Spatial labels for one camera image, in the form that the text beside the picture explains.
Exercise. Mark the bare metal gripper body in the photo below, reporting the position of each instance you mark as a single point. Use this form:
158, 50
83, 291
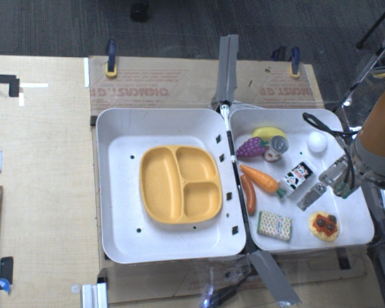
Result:
346, 178

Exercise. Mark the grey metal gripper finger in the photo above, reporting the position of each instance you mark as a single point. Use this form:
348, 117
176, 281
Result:
311, 197
333, 171

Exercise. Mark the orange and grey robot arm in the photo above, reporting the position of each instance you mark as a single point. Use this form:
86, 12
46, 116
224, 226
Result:
377, 124

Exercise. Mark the white cow-print milk carton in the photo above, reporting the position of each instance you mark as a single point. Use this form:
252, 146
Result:
296, 176

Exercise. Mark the yellow spaghetti with meatballs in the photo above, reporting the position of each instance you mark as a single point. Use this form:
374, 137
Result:
324, 226

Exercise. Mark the white ball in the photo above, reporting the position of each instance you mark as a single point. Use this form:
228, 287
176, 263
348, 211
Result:
317, 142

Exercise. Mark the yellow patterned packet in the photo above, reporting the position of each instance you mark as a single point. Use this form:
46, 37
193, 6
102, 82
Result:
274, 226

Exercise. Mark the white plastic tray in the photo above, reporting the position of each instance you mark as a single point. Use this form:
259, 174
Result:
356, 229
122, 242

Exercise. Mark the orange carrot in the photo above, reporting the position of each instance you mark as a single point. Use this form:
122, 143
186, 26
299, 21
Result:
260, 178

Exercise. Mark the small silver-topped can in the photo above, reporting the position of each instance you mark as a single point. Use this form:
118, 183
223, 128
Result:
278, 145

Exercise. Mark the orange-brown sausage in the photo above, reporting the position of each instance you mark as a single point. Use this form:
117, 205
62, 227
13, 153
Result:
249, 194

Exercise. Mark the yellow banana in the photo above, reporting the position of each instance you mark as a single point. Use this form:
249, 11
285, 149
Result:
269, 132

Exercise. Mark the purple grapes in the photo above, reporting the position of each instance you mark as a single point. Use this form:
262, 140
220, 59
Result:
250, 148

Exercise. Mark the yellow divided plate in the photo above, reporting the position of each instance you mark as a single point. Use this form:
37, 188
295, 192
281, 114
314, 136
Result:
157, 184

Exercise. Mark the brown cardboard board, red print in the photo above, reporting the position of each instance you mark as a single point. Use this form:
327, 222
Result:
179, 88

